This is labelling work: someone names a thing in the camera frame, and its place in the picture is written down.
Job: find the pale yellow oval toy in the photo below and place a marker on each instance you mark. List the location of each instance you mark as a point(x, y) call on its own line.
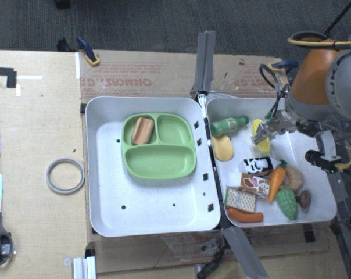
point(222, 149)

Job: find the orange toy carrot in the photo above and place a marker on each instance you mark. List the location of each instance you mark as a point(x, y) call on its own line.
point(276, 182)

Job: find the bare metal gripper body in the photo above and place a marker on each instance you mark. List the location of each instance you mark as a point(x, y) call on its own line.
point(283, 124)

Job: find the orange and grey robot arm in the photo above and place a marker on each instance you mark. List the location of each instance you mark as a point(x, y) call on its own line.
point(312, 77)

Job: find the white plastic tray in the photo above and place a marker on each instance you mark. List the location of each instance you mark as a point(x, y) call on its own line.
point(152, 202)
point(297, 147)

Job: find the black and white milk carton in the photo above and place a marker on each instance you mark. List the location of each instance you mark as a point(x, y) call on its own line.
point(258, 165)

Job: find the tan toy bread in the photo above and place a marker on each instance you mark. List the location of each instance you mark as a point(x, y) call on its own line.
point(142, 130)

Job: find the green toy grapes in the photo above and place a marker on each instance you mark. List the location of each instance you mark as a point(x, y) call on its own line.
point(287, 203)

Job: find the green plastic bottle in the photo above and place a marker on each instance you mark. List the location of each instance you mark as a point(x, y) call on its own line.
point(226, 125)

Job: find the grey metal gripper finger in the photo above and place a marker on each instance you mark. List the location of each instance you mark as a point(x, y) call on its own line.
point(257, 132)
point(269, 135)

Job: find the yellow toy corn cob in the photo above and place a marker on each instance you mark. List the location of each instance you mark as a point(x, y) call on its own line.
point(265, 147)

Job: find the grey tape roll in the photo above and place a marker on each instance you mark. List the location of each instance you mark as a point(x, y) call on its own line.
point(50, 182)

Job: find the tan toy croissant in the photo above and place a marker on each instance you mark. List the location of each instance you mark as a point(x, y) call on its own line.
point(295, 179)

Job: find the black cylinder on white bracket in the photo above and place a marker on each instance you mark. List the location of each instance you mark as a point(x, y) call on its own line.
point(326, 148)

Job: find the brown and white carton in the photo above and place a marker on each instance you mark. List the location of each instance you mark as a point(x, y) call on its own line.
point(252, 184)

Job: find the brown toy mushroom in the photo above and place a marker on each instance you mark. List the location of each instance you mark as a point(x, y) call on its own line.
point(304, 199)

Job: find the green divided plate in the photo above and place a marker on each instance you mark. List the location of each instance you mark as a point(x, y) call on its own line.
point(161, 160)

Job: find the orange patterned juice carton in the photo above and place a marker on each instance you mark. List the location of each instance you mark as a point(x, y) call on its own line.
point(240, 200)

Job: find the brown cardboard board red print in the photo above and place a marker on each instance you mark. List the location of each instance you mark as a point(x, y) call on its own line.
point(152, 74)

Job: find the orange toy sausage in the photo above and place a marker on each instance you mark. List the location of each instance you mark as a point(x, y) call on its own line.
point(245, 216)

